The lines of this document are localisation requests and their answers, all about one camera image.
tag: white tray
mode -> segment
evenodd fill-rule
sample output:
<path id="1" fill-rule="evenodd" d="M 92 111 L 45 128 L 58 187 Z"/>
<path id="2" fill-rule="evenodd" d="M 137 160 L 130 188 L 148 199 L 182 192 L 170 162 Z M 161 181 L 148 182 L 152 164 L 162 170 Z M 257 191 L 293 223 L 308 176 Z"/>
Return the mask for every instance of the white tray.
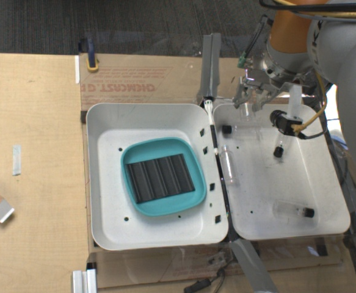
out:
<path id="1" fill-rule="evenodd" d="M 226 144 L 233 152 L 239 187 L 229 186 L 228 197 L 236 232 L 249 240 L 317 236 L 345 232 L 350 215 L 336 177 L 324 136 L 310 140 L 288 137 L 281 159 L 274 157 L 278 130 L 269 116 L 273 110 L 287 111 L 287 105 L 265 105 L 249 112 L 242 106 L 221 104 L 214 109 L 219 148 Z M 302 106 L 300 117 L 307 121 L 314 110 Z M 223 135 L 222 125 L 237 126 Z M 319 120 L 303 131 L 307 136 L 322 131 Z M 277 200 L 313 207 L 313 218 L 276 217 Z"/>
<path id="2" fill-rule="evenodd" d="M 227 214 L 208 116 L 202 108 L 194 104 L 97 104 L 87 114 L 87 135 L 92 234 L 100 247 L 127 250 L 213 244 L 225 238 Z M 207 194 L 194 208 L 149 217 L 133 206 L 120 159 L 128 146 L 162 137 L 179 137 L 192 147 L 204 173 Z"/>

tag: cable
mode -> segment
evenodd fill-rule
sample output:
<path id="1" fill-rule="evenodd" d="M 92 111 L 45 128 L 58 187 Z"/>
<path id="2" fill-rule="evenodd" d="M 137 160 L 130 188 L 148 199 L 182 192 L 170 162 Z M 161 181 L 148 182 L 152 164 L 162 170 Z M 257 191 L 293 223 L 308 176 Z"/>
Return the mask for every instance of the cable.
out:
<path id="1" fill-rule="evenodd" d="M 267 5 L 264 3 L 263 0 L 260 0 L 260 4 L 261 6 L 270 9 L 294 10 L 298 12 L 301 11 L 301 12 L 306 12 L 309 15 L 322 15 L 322 16 L 331 16 L 331 17 L 340 17 L 340 18 L 356 18 L 356 12 L 337 12 L 338 9 L 341 10 L 356 9 L 356 4 L 296 5 L 286 0 L 273 0 L 273 1 L 281 5 Z"/>
<path id="2" fill-rule="evenodd" d="M 323 105 L 322 105 L 322 108 L 319 110 L 319 112 L 317 112 L 314 116 L 312 116 L 312 118 L 310 120 L 306 121 L 304 124 L 291 125 L 291 127 L 293 128 L 293 131 L 296 135 L 299 135 L 305 128 L 307 128 L 309 125 L 311 125 L 315 121 L 315 119 L 317 119 L 320 115 L 322 115 L 325 108 L 327 107 L 327 95 L 325 94 L 323 80 L 317 71 L 315 71 L 315 73 L 316 73 L 316 77 L 318 78 L 320 88 L 322 90 Z"/>
<path id="3" fill-rule="evenodd" d="M 319 16 L 319 15 L 309 15 L 309 14 L 302 14 L 299 12 L 293 12 L 299 17 L 308 18 L 309 20 L 316 20 L 316 21 L 328 21 L 328 22 L 342 22 L 342 23 L 355 23 L 356 18 L 342 18 L 342 17 L 327 17 L 327 16 Z"/>
<path id="4" fill-rule="evenodd" d="M 297 136 L 300 139 L 308 140 L 308 139 L 313 139 L 313 138 L 320 137 L 320 136 L 324 135 L 328 130 L 329 130 L 328 127 L 326 127 L 322 132 L 319 132 L 318 134 L 314 134 L 312 136 L 306 136 L 305 134 L 300 132 Z"/>
<path id="5" fill-rule="evenodd" d="M 264 25 L 267 23 L 269 25 L 272 25 L 272 20 L 269 19 L 267 17 L 267 15 L 262 15 L 260 22 L 258 23 L 258 25 L 256 25 L 255 31 L 252 35 L 252 38 L 250 40 L 250 43 L 248 44 L 248 46 L 246 47 L 246 49 L 243 51 L 243 53 L 241 54 L 240 58 L 239 58 L 239 62 L 238 62 L 238 67 L 239 68 L 244 68 L 244 64 L 245 64 L 245 60 L 247 59 L 249 53 L 251 52 L 253 46 L 255 45 L 256 41 L 258 40 Z"/>
<path id="6" fill-rule="evenodd" d="M 347 167 L 347 161 L 345 161 L 345 167 L 344 167 L 344 171 L 340 165 L 340 162 L 338 160 L 338 155 L 336 153 L 336 149 L 334 146 L 334 149 L 331 150 L 331 148 L 329 147 L 330 150 L 330 155 L 332 158 L 332 161 L 335 163 L 337 170 L 336 170 L 336 176 L 338 177 L 339 180 L 339 184 L 340 186 L 343 186 L 344 182 L 346 181 L 346 177 L 347 177 L 347 173 L 348 173 L 348 167 Z"/>
<path id="7" fill-rule="evenodd" d="M 220 290 L 222 284 L 224 283 L 224 280 L 225 280 L 225 270 L 224 270 L 224 268 L 220 269 L 217 274 L 220 274 L 219 277 L 221 277 L 221 280 L 220 280 L 220 282 L 218 282 L 218 284 L 217 284 L 216 288 L 214 289 L 213 293 L 218 293 L 218 291 Z"/>
<path id="8" fill-rule="evenodd" d="M 275 10 L 290 10 L 290 11 L 298 11 L 298 12 L 356 12 L 356 2 L 353 3 L 331 3 L 331 4 L 299 4 L 299 5 L 285 5 L 275 2 L 276 5 L 266 4 L 264 0 L 263 6 L 267 7 L 268 9 L 275 9 Z"/>
<path id="9" fill-rule="evenodd" d="M 282 9 L 282 10 L 293 10 L 291 8 L 296 8 L 294 6 L 285 6 L 285 5 L 269 5 L 265 4 L 263 0 L 260 0 L 260 2 L 263 6 L 269 7 L 270 9 L 273 9 L 273 7 L 276 7 L 277 9 Z M 340 8 L 339 10 L 345 10 L 345 7 L 347 9 L 354 9 L 356 10 L 356 3 L 350 3 L 350 4 L 316 4 L 316 5 L 298 5 L 299 10 L 304 10 L 303 7 L 319 7 L 320 9 L 318 10 L 323 10 L 327 9 L 328 7 L 331 7 L 331 10 L 337 10 L 337 8 Z M 336 22 L 342 22 L 342 23 L 356 23 L 356 18 L 339 18 L 339 17 L 327 17 L 327 16 L 319 16 L 319 15 L 309 15 L 309 14 L 302 14 L 296 11 L 293 11 L 293 13 L 299 17 L 302 18 L 308 18 L 309 20 L 317 20 L 317 21 L 336 21 Z"/>

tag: small black knob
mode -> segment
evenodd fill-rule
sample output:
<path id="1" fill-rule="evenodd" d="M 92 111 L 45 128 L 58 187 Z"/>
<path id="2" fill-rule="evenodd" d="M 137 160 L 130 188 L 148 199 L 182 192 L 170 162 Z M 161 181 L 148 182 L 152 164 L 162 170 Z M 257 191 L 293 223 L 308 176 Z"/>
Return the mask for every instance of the small black knob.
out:
<path id="1" fill-rule="evenodd" d="M 304 217 L 313 218 L 314 209 L 312 208 L 304 208 Z"/>
<path id="2" fill-rule="evenodd" d="M 280 146 L 276 147 L 273 154 L 275 157 L 282 157 L 283 148 Z"/>
<path id="3" fill-rule="evenodd" d="M 232 133 L 232 126 L 230 126 L 230 125 L 222 125 L 222 133 L 223 134 L 231 134 Z"/>

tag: clear plastic tube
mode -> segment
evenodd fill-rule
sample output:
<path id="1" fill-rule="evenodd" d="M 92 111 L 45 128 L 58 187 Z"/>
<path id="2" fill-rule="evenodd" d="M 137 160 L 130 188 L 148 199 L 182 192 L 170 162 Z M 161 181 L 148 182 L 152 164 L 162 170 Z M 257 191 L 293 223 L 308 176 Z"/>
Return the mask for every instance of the clear plastic tube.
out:
<path id="1" fill-rule="evenodd" d="M 314 209 L 306 207 L 301 204 L 287 202 L 287 201 L 276 201 L 273 204 L 274 216 L 279 217 L 295 217 L 295 218 L 313 218 Z"/>
<path id="2" fill-rule="evenodd" d="M 220 163 L 225 183 L 237 185 L 239 180 L 236 173 L 236 166 L 234 164 L 234 157 L 233 153 L 229 150 L 228 145 L 222 146 Z"/>
<path id="3" fill-rule="evenodd" d="M 281 158 L 284 155 L 284 151 L 288 148 L 290 144 L 290 136 L 286 136 L 280 132 L 277 134 L 277 139 L 275 141 L 275 149 L 274 149 L 274 156 L 277 158 Z"/>

